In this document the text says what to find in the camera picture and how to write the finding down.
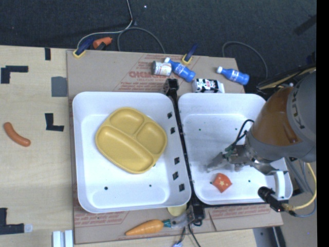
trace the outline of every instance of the brown sausage toy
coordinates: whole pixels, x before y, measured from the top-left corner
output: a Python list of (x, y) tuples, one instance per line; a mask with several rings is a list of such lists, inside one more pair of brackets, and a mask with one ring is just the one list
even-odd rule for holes
[(26, 139), (22, 136), (20, 136), (19, 134), (16, 133), (16, 131), (14, 130), (13, 126), (11, 123), (6, 122), (4, 124), (4, 129), (6, 131), (6, 134), (16, 143), (18, 143), (21, 146), (29, 146), (31, 145), (31, 141), (29, 139)]

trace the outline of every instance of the light wood surface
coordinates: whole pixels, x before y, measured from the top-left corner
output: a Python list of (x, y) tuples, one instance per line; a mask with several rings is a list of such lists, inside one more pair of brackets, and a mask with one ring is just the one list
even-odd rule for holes
[[(0, 46), (0, 67), (24, 65), (28, 73), (11, 73), (0, 84), (0, 123), (9, 121), (31, 140), (29, 147), (14, 143), (0, 130), (0, 207), (6, 207), (7, 224), (33, 225), (33, 232), (0, 235), (0, 246), (51, 246), (53, 231), (73, 230), (72, 180), (67, 97), (51, 96), (51, 78), (66, 77), (66, 50)], [(63, 132), (46, 131), (45, 113)], [(196, 235), (200, 245), (255, 247), (253, 230)], [(172, 246), (179, 237), (84, 244), (90, 246)], [(184, 246), (196, 246), (187, 235)]]

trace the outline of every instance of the yellow divided plate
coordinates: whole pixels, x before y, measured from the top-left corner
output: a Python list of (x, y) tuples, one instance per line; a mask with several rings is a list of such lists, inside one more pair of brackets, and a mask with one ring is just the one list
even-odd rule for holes
[(112, 163), (133, 174), (155, 165), (167, 145), (167, 135), (154, 120), (140, 111), (123, 107), (99, 127), (98, 150)]

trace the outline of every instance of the blue and yellow clamp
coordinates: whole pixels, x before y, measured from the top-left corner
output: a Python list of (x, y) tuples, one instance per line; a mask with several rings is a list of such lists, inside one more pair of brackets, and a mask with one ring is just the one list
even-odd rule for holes
[(195, 43), (195, 44), (191, 47), (190, 51), (187, 52), (187, 53), (183, 56), (183, 58), (181, 59), (182, 63), (183, 63), (185, 66), (189, 65), (190, 62), (192, 61), (192, 55), (194, 54), (196, 48), (197, 48), (197, 44)]
[(77, 59), (81, 58), (86, 53), (86, 49), (89, 49), (94, 40), (95, 39), (93, 37), (87, 38), (75, 51), (73, 51), (73, 56)]

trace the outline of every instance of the cardboard box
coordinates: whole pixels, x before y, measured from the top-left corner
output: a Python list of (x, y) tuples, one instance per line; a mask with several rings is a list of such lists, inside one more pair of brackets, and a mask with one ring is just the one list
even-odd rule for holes
[[(165, 57), (173, 61), (180, 61), (180, 55), (145, 54), (130, 52), (108, 52), (88, 50), (86, 54), (76, 59), (73, 50), (67, 51), (67, 79), (69, 98), (69, 120), (71, 161), (74, 196), (74, 232), (75, 243), (92, 243), (132, 238), (146, 238), (145, 236), (124, 235), (134, 226), (151, 219), (169, 219), (172, 216), (166, 208), (119, 211), (114, 213), (92, 214), (86, 212), (79, 204), (77, 197), (77, 181), (75, 173), (75, 147), (72, 117), (72, 100), (80, 92), (162, 92), (166, 76), (151, 74), (153, 61), (163, 62)], [(215, 79), (224, 84), (226, 93), (244, 93), (244, 88), (224, 76), (216, 74), (218, 66), (237, 69), (234, 59), (194, 56), (189, 69), (196, 73), (195, 78)], [(171, 74), (179, 83), (178, 98), (192, 92), (191, 83)], [(220, 208), (205, 208), (206, 218), (202, 226), (194, 226), (195, 233), (239, 230), (254, 227), (282, 225), (281, 215), (274, 212), (268, 205), (225, 206)], [(179, 228), (164, 228), (161, 232), (151, 235), (161, 237), (180, 235)]]

